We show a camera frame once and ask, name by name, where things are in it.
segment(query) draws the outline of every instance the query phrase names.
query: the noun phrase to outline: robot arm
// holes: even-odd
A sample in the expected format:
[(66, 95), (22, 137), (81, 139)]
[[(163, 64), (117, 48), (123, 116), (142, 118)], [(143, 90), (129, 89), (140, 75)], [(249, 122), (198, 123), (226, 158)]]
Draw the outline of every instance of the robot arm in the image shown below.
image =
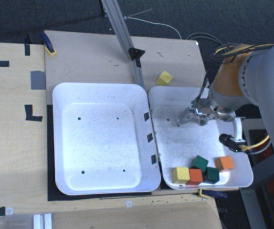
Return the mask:
[(253, 104), (259, 107), (274, 146), (274, 44), (261, 46), (240, 45), (225, 53), (207, 98), (200, 98), (201, 89), (177, 124), (181, 125), (196, 116), (200, 118), (200, 125), (216, 118), (233, 121), (232, 113), (236, 109)]

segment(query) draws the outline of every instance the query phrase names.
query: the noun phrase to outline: yellow cube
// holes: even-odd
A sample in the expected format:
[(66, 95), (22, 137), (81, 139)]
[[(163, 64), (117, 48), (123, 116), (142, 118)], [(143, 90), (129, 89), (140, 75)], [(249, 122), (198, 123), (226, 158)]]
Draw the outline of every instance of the yellow cube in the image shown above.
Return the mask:
[(186, 184), (190, 181), (190, 174), (188, 167), (175, 167), (172, 170), (172, 182), (178, 184)]
[(170, 81), (173, 79), (173, 76), (170, 75), (168, 72), (163, 71), (159, 78), (156, 80), (156, 84), (159, 86), (166, 86), (170, 83)]

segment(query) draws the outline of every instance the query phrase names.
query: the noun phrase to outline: green cube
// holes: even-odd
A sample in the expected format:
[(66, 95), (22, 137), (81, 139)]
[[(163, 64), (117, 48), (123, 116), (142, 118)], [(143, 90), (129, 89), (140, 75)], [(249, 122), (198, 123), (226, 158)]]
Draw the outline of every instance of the green cube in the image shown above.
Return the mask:
[(218, 168), (207, 167), (203, 173), (203, 182), (215, 184), (220, 180)]
[(205, 159), (205, 158), (197, 155), (193, 159), (190, 168), (192, 168), (192, 169), (201, 169), (202, 173), (204, 173), (205, 170), (206, 170), (207, 164), (208, 164), (208, 160), (207, 159)]

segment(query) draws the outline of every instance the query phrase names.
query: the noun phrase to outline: red cube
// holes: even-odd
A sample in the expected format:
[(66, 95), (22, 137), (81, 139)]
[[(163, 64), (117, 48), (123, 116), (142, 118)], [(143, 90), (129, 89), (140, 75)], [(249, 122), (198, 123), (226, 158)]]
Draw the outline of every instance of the red cube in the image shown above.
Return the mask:
[(186, 185), (198, 185), (203, 182), (203, 175), (201, 169), (189, 169), (190, 180)]

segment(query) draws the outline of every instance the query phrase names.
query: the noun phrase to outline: white wire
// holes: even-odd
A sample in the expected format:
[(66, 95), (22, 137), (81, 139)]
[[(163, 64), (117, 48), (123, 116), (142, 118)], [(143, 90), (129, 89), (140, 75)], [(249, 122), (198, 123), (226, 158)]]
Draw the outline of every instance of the white wire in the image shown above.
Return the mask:
[(139, 15), (139, 14), (142, 14), (142, 13), (150, 12), (150, 11), (152, 11), (152, 10), (153, 10), (153, 9), (144, 10), (144, 11), (139, 12), (139, 13), (134, 13), (134, 14), (131, 14), (131, 15), (129, 15), (128, 17), (133, 17), (133, 16), (136, 16), (136, 15)]
[(155, 22), (150, 22), (150, 21), (145, 21), (145, 20), (142, 20), (142, 19), (137, 19), (137, 18), (132, 18), (132, 17), (126, 17), (127, 19), (132, 19), (132, 20), (137, 20), (137, 21), (142, 21), (142, 22), (146, 22), (146, 23), (150, 23), (150, 24), (153, 24), (153, 25), (164, 25), (164, 26), (167, 26), (167, 27), (170, 27), (172, 28), (173, 30), (175, 30), (177, 32), (177, 34), (179, 35), (179, 38), (181, 39), (181, 35), (179, 33), (178, 30), (176, 30), (174, 27), (170, 26), (170, 25), (166, 25), (166, 24), (162, 24), (162, 23), (155, 23)]

